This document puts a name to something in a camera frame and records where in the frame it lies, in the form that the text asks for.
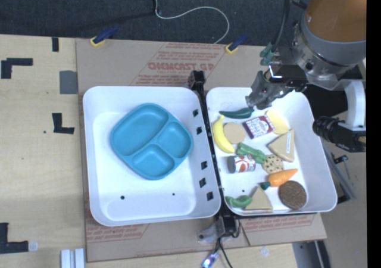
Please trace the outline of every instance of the yellow and blue clip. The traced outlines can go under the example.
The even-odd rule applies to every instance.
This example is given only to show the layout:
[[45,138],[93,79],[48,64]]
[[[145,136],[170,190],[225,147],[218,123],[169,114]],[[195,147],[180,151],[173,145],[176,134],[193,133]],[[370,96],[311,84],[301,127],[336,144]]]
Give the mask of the yellow and blue clip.
[[110,27],[106,30],[104,30],[102,33],[99,35],[93,37],[90,39],[90,44],[94,47],[97,48],[105,43],[106,39],[113,38],[114,34],[118,32],[118,28],[116,27]]
[[225,52],[228,53],[228,54],[233,54],[234,52],[237,51],[238,46],[243,44],[247,40],[248,37],[249,36],[247,36],[247,35],[243,35],[240,38],[238,38],[236,41],[228,44],[225,47]]

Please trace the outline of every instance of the toy can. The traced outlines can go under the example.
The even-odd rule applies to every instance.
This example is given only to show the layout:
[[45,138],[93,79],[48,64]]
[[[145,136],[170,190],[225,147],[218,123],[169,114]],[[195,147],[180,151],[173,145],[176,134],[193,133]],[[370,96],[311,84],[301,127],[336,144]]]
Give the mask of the toy can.
[[255,170],[255,160],[252,155],[237,155],[227,158],[227,168],[231,173],[252,172]]

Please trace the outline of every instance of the gray floor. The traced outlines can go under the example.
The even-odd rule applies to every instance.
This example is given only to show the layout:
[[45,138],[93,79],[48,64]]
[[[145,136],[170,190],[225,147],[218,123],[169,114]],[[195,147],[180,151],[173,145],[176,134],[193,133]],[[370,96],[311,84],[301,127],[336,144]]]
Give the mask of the gray floor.
[[[323,241],[328,262],[319,260],[316,244],[295,243],[295,256],[300,268],[358,268],[368,266],[367,255],[367,190],[366,190],[366,153],[351,154],[332,144],[329,149],[335,158],[348,157],[337,167],[348,178],[356,199],[339,203],[332,211],[322,213],[327,239]],[[333,176],[338,196],[343,195],[338,181]]]

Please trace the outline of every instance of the green toy vegetable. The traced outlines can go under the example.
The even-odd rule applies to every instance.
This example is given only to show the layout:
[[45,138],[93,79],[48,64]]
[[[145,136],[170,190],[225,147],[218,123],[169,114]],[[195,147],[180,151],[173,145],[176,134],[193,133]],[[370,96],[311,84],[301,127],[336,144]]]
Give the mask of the green toy vegetable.
[[247,195],[241,195],[237,198],[231,196],[225,196],[226,202],[234,208],[244,208],[250,205],[252,198]]
[[250,147],[246,144],[243,144],[243,143],[238,144],[236,154],[237,155],[250,154],[254,158],[255,162],[257,162],[259,164],[262,164],[263,162],[265,162],[267,160],[266,155],[262,151],[260,151],[258,149],[253,149],[252,147]]
[[246,107],[236,111],[220,111],[220,114],[231,119],[246,119],[253,111],[254,109]]

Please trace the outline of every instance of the toy carrot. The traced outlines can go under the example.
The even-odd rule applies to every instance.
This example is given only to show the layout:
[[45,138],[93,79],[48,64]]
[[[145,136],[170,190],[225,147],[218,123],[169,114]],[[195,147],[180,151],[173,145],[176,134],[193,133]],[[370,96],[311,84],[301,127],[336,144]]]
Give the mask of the toy carrot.
[[288,181],[298,169],[282,170],[280,172],[272,173],[268,177],[267,182],[260,183],[263,190],[267,189],[269,186],[280,186]]

